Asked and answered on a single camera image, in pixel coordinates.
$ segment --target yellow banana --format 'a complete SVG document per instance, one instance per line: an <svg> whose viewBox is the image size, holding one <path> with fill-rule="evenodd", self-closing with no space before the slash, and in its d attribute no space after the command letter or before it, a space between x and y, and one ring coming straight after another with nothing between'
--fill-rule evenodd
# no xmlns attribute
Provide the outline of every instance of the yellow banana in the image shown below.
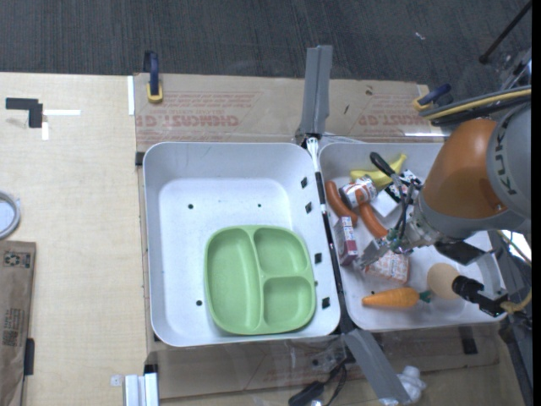
<svg viewBox="0 0 541 406"><path fill-rule="evenodd" d="M401 153L400 157L394 162L390 162L389 165L396 173L400 174L402 164L404 163L404 161L406 161L406 158L407 156ZM378 189L381 189L392 182L392 179L389 176L387 176L385 173L381 172L377 168L375 168L374 170L352 170L351 172L349 172L349 177L351 178L352 182L355 182L355 180L357 180L358 178L366 175L368 175L372 179L372 182Z"/></svg>

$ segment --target dark gray carpet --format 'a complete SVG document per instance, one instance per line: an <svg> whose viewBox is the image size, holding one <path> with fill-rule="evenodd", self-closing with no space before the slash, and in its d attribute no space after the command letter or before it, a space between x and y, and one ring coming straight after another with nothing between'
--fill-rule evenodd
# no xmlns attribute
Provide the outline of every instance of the dark gray carpet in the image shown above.
<svg viewBox="0 0 541 406"><path fill-rule="evenodd" d="M532 43L532 11L483 54L528 0L0 0L0 71L301 77L307 47L334 47L333 78L500 86Z"/></svg>

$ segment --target brown paper bag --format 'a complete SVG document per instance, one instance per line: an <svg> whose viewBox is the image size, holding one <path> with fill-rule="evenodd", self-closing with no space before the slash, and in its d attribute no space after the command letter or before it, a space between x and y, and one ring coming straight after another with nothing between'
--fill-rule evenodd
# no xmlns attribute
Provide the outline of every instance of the brown paper bag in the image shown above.
<svg viewBox="0 0 541 406"><path fill-rule="evenodd" d="M36 244L0 241L0 406L20 406Z"/></svg>

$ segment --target green divided plate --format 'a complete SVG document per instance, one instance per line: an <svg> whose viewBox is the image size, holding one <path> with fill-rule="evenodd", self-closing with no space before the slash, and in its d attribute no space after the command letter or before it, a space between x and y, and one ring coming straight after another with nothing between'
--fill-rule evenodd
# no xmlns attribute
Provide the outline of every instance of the green divided plate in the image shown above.
<svg viewBox="0 0 541 406"><path fill-rule="evenodd" d="M315 311L314 273L304 242L286 228L223 228L205 249L205 293L214 322L239 335L306 325Z"/></svg>

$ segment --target sausage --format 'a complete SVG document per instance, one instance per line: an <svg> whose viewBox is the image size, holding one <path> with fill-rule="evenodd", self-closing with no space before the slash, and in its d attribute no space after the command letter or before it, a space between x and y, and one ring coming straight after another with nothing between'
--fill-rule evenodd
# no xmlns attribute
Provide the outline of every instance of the sausage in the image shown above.
<svg viewBox="0 0 541 406"><path fill-rule="evenodd" d="M358 207L358 213L363 220L364 225L372 233L376 239L383 238L387 235L387 229L383 227L374 214L374 209L369 203L363 203Z"/></svg>
<svg viewBox="0 0 541 406"><path fill-rule="evenodd" d="M352 225L355 227L358 221L358 215L355 212L347 209L347 206L344 204L338 193L338 188L332 180L327 180L325 182L325 193L327 195L327 200L331 205L332 210L339 217L350 217L352 218Z"/></svg>

